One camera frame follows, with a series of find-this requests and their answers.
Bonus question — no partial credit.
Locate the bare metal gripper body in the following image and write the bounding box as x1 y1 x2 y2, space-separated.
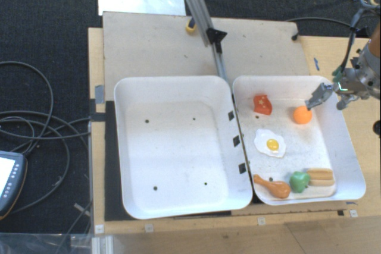
333 61 381 99

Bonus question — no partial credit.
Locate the orange ball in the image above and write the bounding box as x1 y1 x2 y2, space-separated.
292 105 314 125

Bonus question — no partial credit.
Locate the white plastic tray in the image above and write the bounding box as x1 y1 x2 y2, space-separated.
113 75 254 220
232 74 367 206

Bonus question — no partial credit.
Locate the red toy with yellow stars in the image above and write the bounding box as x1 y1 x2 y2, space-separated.
253 94 273 116

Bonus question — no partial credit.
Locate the white fried egg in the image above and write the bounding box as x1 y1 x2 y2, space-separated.
253 128 288 159

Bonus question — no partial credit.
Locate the tan hot dog bun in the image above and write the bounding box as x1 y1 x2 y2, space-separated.
306 167 336 187

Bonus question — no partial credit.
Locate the green bell pepper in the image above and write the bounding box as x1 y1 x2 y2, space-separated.
289 171 311 194

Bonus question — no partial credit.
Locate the thin black rod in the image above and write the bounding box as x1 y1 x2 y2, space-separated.
231 92 254 189

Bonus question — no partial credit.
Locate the brown chicken drumstick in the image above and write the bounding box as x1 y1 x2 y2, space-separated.
252 174 292 200

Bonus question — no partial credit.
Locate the pale flat board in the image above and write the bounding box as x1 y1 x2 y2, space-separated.
102 11 311 105

